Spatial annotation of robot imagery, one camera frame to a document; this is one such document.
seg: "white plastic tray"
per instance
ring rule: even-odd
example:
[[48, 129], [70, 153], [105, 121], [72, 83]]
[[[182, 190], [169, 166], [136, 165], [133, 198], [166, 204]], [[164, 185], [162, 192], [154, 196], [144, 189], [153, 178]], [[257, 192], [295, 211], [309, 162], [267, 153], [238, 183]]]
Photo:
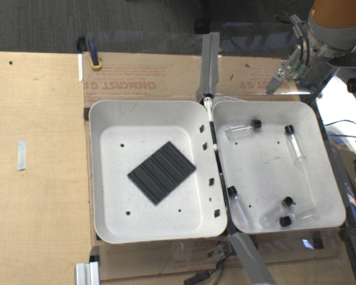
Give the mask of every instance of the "white plastic tray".
[[[227, 215], [208, 115], [199, 103], [97, 102], [90, 109], [90, 131], [94, 222], [104, 241], [207, 238], [225, 230]], [[127, 174], [168, 141], [196, 170], [154, 205]]]
[[[236, 187], [254, 220], [249, 233], [338, 227], [344, 222], [345, 208], [310, 107], [300, 102], [218, 102], [212, 112], [225, 182]], [[261, 120], [260, 132], [227, 138], [227, 125], [252, 119]], [[294, 162], [290, 154], [286, 125], [295, 128], [303, 162]], [[262, 227], [261, 214], [286, 196], [293, 198], [296, 212], [315, 206], [319, 219], [286, 228], [279, 223]]]

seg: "gray carpet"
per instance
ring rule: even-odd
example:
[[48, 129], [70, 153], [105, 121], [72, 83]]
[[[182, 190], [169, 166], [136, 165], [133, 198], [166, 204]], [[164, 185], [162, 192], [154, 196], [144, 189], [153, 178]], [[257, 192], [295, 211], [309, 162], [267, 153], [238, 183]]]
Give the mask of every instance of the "gray carpet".
[[[288, 1], [209, 0], [212, 30], [219, 23], [277, 27], [273, 10]], [[313, 2], [285, 9], [305, 20]], [[201, 16], [199, 0], [0, 0], [0, 51], [76, 53], [85, 36], [103, 52], [200, 53], [193, 22]]]

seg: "black ribbed tray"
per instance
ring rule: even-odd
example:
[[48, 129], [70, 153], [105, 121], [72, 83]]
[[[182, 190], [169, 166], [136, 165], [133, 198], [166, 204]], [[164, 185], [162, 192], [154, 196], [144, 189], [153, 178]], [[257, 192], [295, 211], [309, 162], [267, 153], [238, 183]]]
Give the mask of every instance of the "black ribbed tray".
[[195, 169], [187, 157], [168, 141], [128, 173], [128, 178], [157, 205]]

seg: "glass vial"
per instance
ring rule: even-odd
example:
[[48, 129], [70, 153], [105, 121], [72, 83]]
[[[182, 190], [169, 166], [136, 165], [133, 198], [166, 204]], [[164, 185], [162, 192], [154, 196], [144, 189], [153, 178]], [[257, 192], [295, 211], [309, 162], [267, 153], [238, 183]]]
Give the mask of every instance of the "glass vial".
[[266, 210], [259, 220], [264, 228], [270, 227], [280, 217], [289, 212], [289, 207], [294, 203], [291, 197], [285, 197], [282, 201], [276, 202], [272, 207]]
[[283, 216], [279, 219], [279, 223], [282, 227], [287, 227], [294, 224], [304, 223], [310, 220], [318, 220], [319, 213], [315, 207], [300, 211], [300, 212], [291, 212], [286, 216]]
[[227, 189], [228, 199], [230, 203], [230, 210], [232, 220], [241, 231], [248, 231], [253, 229], [253, 219], [251, 218], [248, 209], [240, 199], [235, 186]]
[[256, 129], [261, 128], [261, 126], [261, 121], [259, 121], [258, 119], [254, 119], [248, 125], [229, 126], [225, 130], [225, 134], [227, 135], [228, 139], [233, 140], [235, 138], [243, 136], [247, 132], [253, 132]]
[[288, 146], [291, 152], [291, 155], [294, 160], [301, 160], [304, 158], [302, 150], [299, 146], [297, 138], [295, 137], [295, 130], [292, 125], [287, 125], [285, 127], [285, 133], [288, 137]]

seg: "wooden table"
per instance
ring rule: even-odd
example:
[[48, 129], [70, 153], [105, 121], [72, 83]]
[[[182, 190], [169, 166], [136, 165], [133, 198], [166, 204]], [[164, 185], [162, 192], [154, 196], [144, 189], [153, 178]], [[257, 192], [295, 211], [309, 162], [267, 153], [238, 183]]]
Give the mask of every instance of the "wooden table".
[[[0, 52], [0, 284], [73, 284], [75, 264], [88, 261], [83, 107], [77, 55]], [[26, 169], [18, 171], [21, 140]], [[338, 250], [337, 257], [268, 268], [278, 284], [355, 284], [341, 241]], [[192, 275], [105, 284], [182, 284]], [[242, 283], [249, 284], [245, 270], [230, 268], [219, 284]]]

